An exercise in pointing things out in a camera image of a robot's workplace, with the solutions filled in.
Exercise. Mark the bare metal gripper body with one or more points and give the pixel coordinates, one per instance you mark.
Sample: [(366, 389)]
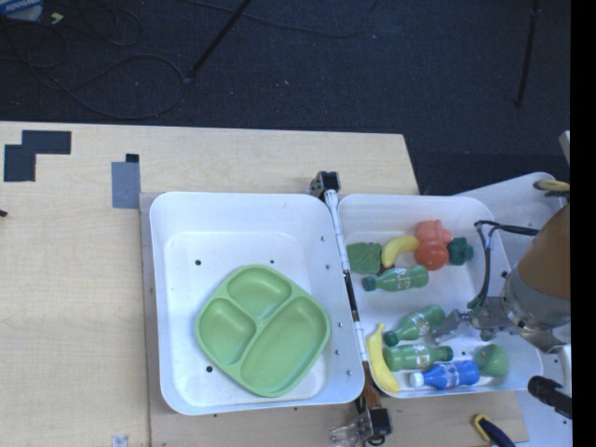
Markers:
[(493, 317)]

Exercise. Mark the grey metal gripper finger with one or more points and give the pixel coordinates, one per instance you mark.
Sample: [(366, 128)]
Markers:
[(448, 327)]

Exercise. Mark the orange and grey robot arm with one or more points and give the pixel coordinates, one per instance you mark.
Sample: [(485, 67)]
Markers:
[(545, 268)]

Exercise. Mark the green bottle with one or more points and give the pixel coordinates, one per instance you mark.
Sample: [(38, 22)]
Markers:
[(416, 324), (400, 278), (412, 356)]

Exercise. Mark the green pear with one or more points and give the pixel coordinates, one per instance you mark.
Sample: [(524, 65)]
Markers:
[(492, 361)]

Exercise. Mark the blue bottle with white cap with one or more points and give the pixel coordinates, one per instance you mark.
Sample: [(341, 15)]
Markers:
[(451, 375)]

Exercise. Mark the dark green broccoli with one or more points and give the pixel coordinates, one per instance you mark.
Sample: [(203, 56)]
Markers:
[(461, 251)]

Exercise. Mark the large yellow banana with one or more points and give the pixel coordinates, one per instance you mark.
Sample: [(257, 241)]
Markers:
[(379, 361)]

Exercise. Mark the orange toy pumpkin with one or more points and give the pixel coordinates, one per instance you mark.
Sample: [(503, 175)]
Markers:
[(432, 247)]

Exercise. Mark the small yellow banana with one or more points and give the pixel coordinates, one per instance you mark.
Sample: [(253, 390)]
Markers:
[(396, 248)]

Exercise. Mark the green lettuce leaf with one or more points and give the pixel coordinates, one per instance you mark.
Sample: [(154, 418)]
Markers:
[(364, 258)]

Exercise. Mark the thin black and white rod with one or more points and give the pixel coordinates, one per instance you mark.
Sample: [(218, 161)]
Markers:
[(343, 254)]

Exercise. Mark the white plastic tray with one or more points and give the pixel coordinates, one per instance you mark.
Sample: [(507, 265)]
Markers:
[(382, 217), (186, 221)]

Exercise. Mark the green divided plate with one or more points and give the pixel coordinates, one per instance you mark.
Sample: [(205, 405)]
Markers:
[(279, 342)]

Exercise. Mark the black cylinder on white bracket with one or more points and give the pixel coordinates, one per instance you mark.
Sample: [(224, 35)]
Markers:
[(549, 394)]

